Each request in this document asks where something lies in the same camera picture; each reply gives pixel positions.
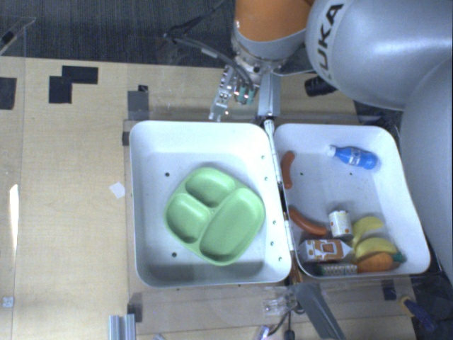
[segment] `yellow banana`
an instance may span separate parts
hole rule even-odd
[[[355,260],[359,261],[366,256],[375,254],[378,252],[386,252],[388,254],[395,254],[398,249],[395,245],[389,242],[387,239],[380,237],[367,238],[361,241],[355,247]]]
[[[369,232],[370,230],[377,230],[383,226],[384,223],[376,217],[364,217],[359,219],[352,225],[352,233],[354,234],[352,247],[355,249],[366,232]]]

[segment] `plastic water bottle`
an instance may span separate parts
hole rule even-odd
[[[361,166],[365,169],[373,169],[377,164],[377,156],[371,152],[356,147],[335,147],[329,146],[327,155],[336,156],[348,165]]]

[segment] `wooden floor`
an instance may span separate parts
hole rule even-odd
[[[107,339],[108,317],[125,315],[130,296],[126,200],[109,189],[126,185],[127,91],[149,86],[152,117],[177,118],[184,112],[207,117],[221,70],[18,58],[2,58],[2,63],[8,64],[0,65],[0,76],[17,77],[18,89],[15,109],[0,111],[0,174],[13,176],[0,186],[0,291],[15,299],[12,308],[0,309],[0,339]],[[49,104],[49,77],[61,76],[62,65],[98,67],[98,84],[73,84],[72,104]],[[302,92],[297,77],[284,80],[284,113],[292,118],[299,113],[307,122],[355,121],[346,97],[308,98]],[[11,223],[4,218],[9,218],[7,199],[15,183],[21,214],[14,256]],[[398,286],[401,295],[411,292],[408,281]],[[354,292],[355,298],[341,288],[323,289],[347,338],[414,339],[411,320],[373,288]],[[165,326],[156,320],[141,324],[138,339],[151,340],[162,330],[166,340],[252,339],[263,318],[251,314],[240,327],[212,329],[206,323],[194,329],[199,322],[188,318],[197,314],[187,313],[186,319],[177,306],[157,309],[154,318],[165,319]],[[185,308],[190,311],[189,302]],[[297,339],[318,339],[306,315],[294,316],[293,323]],[[282,332],[272,339],[283,339]]]

